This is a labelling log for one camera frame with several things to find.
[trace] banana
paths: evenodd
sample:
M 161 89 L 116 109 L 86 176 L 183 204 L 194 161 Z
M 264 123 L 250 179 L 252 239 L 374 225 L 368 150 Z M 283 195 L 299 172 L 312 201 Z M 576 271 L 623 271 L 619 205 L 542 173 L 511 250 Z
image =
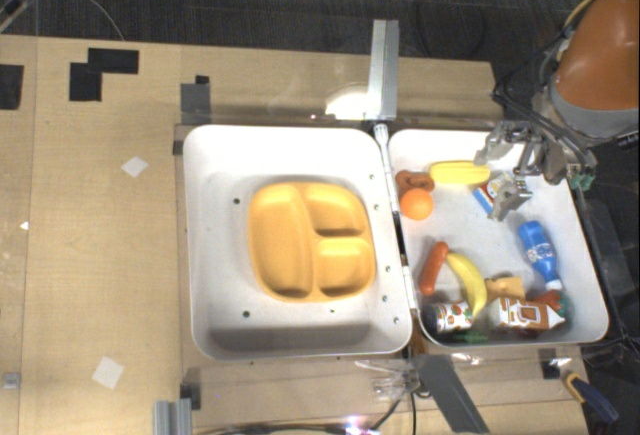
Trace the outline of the banana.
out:
M 441 161 L 434 163 L 429 175 L 438 183 L 479 184 L 489 180 L 491 171 L 486 165 L 474 165 L 473 161 Z
M 487 286 L 484 283 L 484 278 L 476 265 L 461 254 L 450 252 L 447 254 L 447 263 L 462 279 L 467 290 L 467 302 L 471 307 L 472 316 L 475 318 L 487 303 Z

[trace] water bottle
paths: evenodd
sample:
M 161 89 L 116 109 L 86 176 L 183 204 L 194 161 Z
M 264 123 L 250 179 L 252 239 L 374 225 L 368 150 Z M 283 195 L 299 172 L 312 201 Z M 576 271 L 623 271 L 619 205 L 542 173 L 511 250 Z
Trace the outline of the water bottle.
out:
M 562 282 L 556 272 L 558 258 L 540 222 L 533 220 L 523 223 L 518 227 L 518 236 L 524 245 L 527 260 L 544 277 L 546 289 L 562 290 Z

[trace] small carton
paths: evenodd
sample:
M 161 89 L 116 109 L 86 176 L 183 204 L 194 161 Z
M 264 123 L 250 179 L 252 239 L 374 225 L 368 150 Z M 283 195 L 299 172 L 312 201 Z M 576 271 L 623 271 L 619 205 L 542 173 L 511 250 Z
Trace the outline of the small carton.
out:
M 549 330 L 565 319 L 546 303 L 500 297 L 487 307 L 489 322 L 496 329 Z
M 502 172 L 490 179 L 489 182 L 473 190 L 473 196 L 478 200 L 487 214 L 491 214 L 491 211 L 493 211 L 493 203 L 498 196 L 500 188 L 509 182 L 513 182 L 513 177 L 508 172 Z

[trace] black cable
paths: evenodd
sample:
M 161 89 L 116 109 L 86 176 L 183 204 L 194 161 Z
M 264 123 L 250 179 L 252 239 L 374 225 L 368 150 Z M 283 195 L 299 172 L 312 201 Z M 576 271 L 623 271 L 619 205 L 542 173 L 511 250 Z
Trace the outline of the black cable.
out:
M 578 158 L 578 161 L 580 162 L 580 165 L 585 169 L 588 169 L 588 171 L 590 171 L 591 167 L 589 164 L 589 160 L 586 156 L 588 151 L 585 151 L 582 148 L 582 146 L 574 140 L 573 136 L 567 130 L 557 126 L 556 124 L 551 122 L 549 119 L 536 113 L 532 109 L 520 105 L 520 103 L 518 103 L 509 93 L 509 84 L 511 83 L 514 76 L 522 72 L 522 70 L 524 70 L 525 67 L 529 66 L 531 62 L 539 58 L 542 54 L 544 54 L 550 49 L 554 49 L 562 39 L 566 38 L 565 32 L 566 32 L 566 28 L 558 32 L 555 35 L 555 37 L 551 39 L 551 41 L 546 46 L 543 46 L 542 48 L 532 53 L 521 65 L 513 69 L 511 72 L 507 73 L 505 76 L 503 76 L 496 83 L 496 86 L 494 88 L 494 91 L 491 94 L 491 97 L 498 104 L 504 106 L 505 108 L 506 107 L 511 108 L 512 110 L 517 112 L 519 115 L 531 120 L 537 126 L 543 128 L 550 134 L 554 135 L 556 139 L 562 141 L 562 143 L 564 143 L 569 149 L 571 149 L 575 153 L 576 157 Z
M 378 421 L 371 426 L 372 430 L 377 430 L 378 428 L 380 428 L 380 426 L 382 426 L 382 424 L 389 419 L 389 417 L 391 417 L 393 415 L 393 413 L 396 411 L 396 408 L 398 408 L 398 405 L 400 404 L 400 402 L 402 401 L 402 396 L 400 398 L 398 398 L 393 405 L 391 405 L 391 408 L 387 411 L 386 414 L 384 414 L 380 419 L 378 419 Z
M 542 61 L 542 65 L 540 65 L 540 69 L 538 70 L 538 83 L 540 84 L 540 86 L 543 86 L 545 84 L 547 67 L 549 66 L 551 61 L 553 61 L 554 67 L 557 67 L 558 61 L 556 60 L 556 56 L 561 45 L 562 42 L 558 42 L 549 50 L 548 53 L 546 53 L 547 56 L 545 56 L 544 60 Z
M 425 1 L 428 1 L 428 0 L 414 0 L 415 26 L 417 30 L 418 43 L 420 45 L 420 48 L 422 49 L 423 54 L 425 56 L 432 56 L 433 55 L 432 50 L 430 49 L 429 43 L 426 39 L 426 36 L 428 35 L 428 28 L 425 27 L 424 16 L 422 14 L 422 11 L 420 10 L 420 4 Z M 467 51 L 458 53 L 455 56 L 449 57 L 449 58 L 456 58 L 456 59 L 471 58 L 472 56 L 474 56 L 478 52 L 482 44 L 484 43 L 484 37 L 487 29 L 487 23 L 485 21 L 484 14 L 482 13 L 482 10 L 480 10 L 475 5 L 473 0 L 460 0 L 460 1 L 461 3 L 459 3 L 459 5 L 471 7 L 475 10 L 477 19 L 480 25 L 480 30 L 478 31 L 478 36 L 476 38 L 475 43 L 472 46 L 470 46 L 470 48 Z
M 411 395 L 411 399 L 415 419 L 417 413 L 415 411 L 415 401 L 413 400 L 413 395 Z M 394 401 L 389 410 L 387 410 L 387 412 L 380 419 L 378 419 L 378 421 L 376 421 L 373 426 L 371 426 L 371 429 L 377 430 L 380 426 L 382 426 L 382 424 L 393 415 L 401 401 L 402 397 Z M 236 429 L 223 428 L 221 431 L 213 430 L 205 432 L 202 435 L 270 435 L 271 433 L 292 430 L 317 431 L 322 433 L 329 433 L 330 435 L 344 435 L 346 431 L 344 426 L 338 424 L 250 424 L 248 426 Z
M 413 412 L 413 429 L 411 433 L 416 435 L 418 430 L 418 411 L 416 410 L 416 398 L 413 396 L 413 392 L 409 394 L 409 398 L 411 399 L 411 411 Z
M 293 430 L 307 430 L 320 433 L 328 433 L 330 435 L 344 435 L 345 429 L 340 425 L 331 424 L 250 424 L 242 428 L 228 429 L 223 428 L 221 430 L 213 430 L 205 432 L 201 435 L 270 435 L 272 433 L 278 433 L 283 431 Z

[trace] white sticker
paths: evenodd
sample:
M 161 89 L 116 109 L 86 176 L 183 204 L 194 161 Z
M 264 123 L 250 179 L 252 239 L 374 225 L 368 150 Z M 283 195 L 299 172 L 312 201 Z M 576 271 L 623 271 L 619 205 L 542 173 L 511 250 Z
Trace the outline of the white sticker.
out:
M 135 156 L 127 161 L 124 165 L 122 165 L 122 170 L 124 170 L 131 177 L 138 177 L 142 171 L 149 166 L 142 158 Z
M 2 375 L 2 388 L 19 389 L 20 381 L 20 373 L 5 373 Z
M 102 360 L 93 373 L 92 378 L 100 385 L 104 385 L 105 387 L 113 390 L 116 388 L 123 371 L 124 366 L 121 366 L 109 357 L 102 357 Z

